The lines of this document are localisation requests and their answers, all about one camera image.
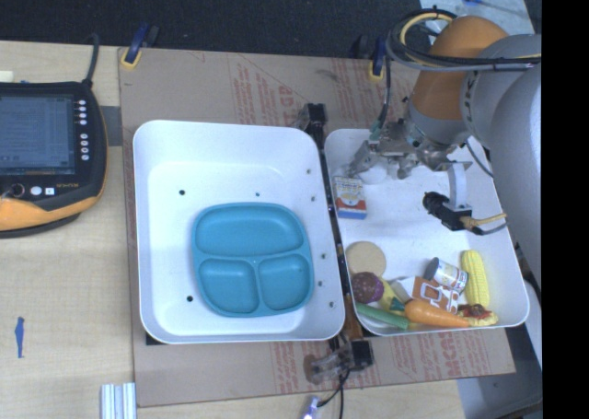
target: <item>cardboard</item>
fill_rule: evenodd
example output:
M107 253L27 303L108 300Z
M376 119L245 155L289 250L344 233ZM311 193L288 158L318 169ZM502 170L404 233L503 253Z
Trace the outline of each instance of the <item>cardboard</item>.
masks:
M389 118L404 115L416 71L393 65ZM380 111L385 84L369 78L367 60L232 52L143 50L120 67L133 360L140 407L333 390L305 377L304 362L330 353L327 342L168 345L145 333L139 316L133 148L135 130L154 119L291 125L306 103L324 103L326 133L367 128ZM346 388L514 372L503 329L372 337L375 364Z

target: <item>small box with label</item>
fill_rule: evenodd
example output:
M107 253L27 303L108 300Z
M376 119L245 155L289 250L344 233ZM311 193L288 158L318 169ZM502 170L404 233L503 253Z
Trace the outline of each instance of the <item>small box with label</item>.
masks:
M338 217L366 218L364 186L360 179L334 177L333 197Z

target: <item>white tray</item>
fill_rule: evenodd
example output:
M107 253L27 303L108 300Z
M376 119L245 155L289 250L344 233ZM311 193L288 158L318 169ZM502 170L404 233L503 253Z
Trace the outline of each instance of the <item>white tray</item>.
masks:
M294 128L151 121L133 137L140 312L163 343L325 340L345 309L325 189L313 139ZM306 229L315 288L284 314L231 318L202 299L191 227L215 204L260 202L292 210Z
M342 175L344 166L352 161L355 152L368 135L367 130L340 129L328 136L325 153L331 178ZM473 139L470 143L476 149L479 158L485 161L480 144ZM458 149L449 158L458 162L473 161L466 148ZM433 172L425 166L419 166L407 179L399 180L397 168L398 166L391 164L383 180L374 184L364 184L368 213L366 219L338 218L344 249L361 240L374 242L385 253L387 267L383 278L388 281L401 277L423 276L425 266L433 257L460 266L462 250L478 250L485 261L491 291L491 304L488 308L497 314L499 323L469 329L504 328L523 323L528 315L529 300L508 230L504 229L487 236L476 236L469 231L451 231L444 227L439 219L429 215L422 205L426 192L438 192L449 196L448 174ZM468 168L466 177L468 204L473 210L472 217L482 219L501 213L502 208L492 178L476 163ZM460 297L459 303L466 303L464 294ZM358 318L368 331L383 336L456 330L422 325L403 331L366 318L362 314L358 314Z

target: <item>wooden table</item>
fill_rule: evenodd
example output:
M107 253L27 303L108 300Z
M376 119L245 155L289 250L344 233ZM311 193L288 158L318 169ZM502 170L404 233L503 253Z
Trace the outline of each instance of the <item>wooden table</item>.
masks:
M116 47L100 48L94 92L121 106ZM89 45L0 41L15 81L79 81ZM0 239L0 417L99 418L100 386L133 382L129 269L120 146L100 202L74 223ZM14 330L22 317L23 356ZM137 417L299 417L307 395L140 408ZM338 417L339 399L321 410ZM463 418L454 380L346 390L344 417Z

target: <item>blue plate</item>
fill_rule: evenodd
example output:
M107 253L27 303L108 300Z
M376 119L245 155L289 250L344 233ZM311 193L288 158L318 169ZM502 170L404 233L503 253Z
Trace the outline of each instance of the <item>blue plate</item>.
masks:
M305 228L285 206L219 204L192 227L192 258L205 302L220 314L255 317L303 307L313 291Z

